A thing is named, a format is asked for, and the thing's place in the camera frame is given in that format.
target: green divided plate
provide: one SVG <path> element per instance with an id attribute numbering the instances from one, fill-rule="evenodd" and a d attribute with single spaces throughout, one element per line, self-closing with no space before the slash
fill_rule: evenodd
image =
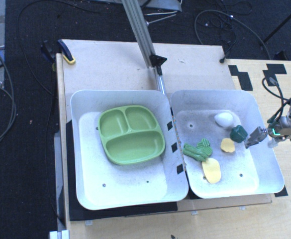
<path id="1" fill-rule="evenodd" d="M 107 110 L 98 119 L 98 129 L 106 155 L 118 165 L 151 160 L 165 149 L 161 127 L 144 106 Z"/>

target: dark floor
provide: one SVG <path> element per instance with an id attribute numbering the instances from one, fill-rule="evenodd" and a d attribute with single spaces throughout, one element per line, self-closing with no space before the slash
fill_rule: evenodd
<path id="1" fill-rule="evenodd" d="M 153 42 L 222 45 L 227 57 L 234 59 L 291 60 L 291 0 L 183 0 L 182 9 L 174 17 L 149 25 Z M 206 10 L 220 10 L 233 19 Z M 143 12 L 160 11 L 145 8 Z M 145 18 L 153 21 L 161 17 Z M 17 117 L 0 142 L 0 239 L 42 239 L 57 230 L 50 203 L 51 197 L 55 206 L 55 105 L 50 113 L 55 75 L 40 46 L 48 40 L 56 51 L 56 41 L 61 38 L 135 41 L 119 4 L 6 0 L 5 62 Z M 10 92 L 8 79 L 5 85 Z M 10 109 L 8 96 L 0 91 L 0 134 L 9 121 Z"/>

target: green led light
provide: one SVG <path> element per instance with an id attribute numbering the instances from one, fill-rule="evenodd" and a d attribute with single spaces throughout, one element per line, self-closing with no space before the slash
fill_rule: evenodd
<path id="1" fill-rule="evenodd" d="M 276 133 L 275 129 L 273 128 L 274 135 L 280 135 L 279 133 Z"/>

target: yellow clamp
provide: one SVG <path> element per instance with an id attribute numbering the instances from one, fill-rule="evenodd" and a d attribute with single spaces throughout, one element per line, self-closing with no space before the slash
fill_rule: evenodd
<path id="1" fill-rule="evenodd" d="M 76 62 L 76 59 L 74 57 L 72 57 L 73 60 L 70 61 L 65 55 L 62 56 L 69 65 L 73 65 Z"/>

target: metal pole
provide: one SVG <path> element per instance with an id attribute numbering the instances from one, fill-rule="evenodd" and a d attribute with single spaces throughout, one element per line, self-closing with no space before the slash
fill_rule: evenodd
<path id="1" fill-rule="evenodd" d="M 156 55 L 146 20 L 143 16 L 138 0 L 122 0 L 127 17 L 130 21 L 136 41 L 147 67 L 154 67 L 158 89 L 165 95 L 165 85 L 162 75 L 158 74 L 157 68 L 152 65 L 150 56 Z"/>

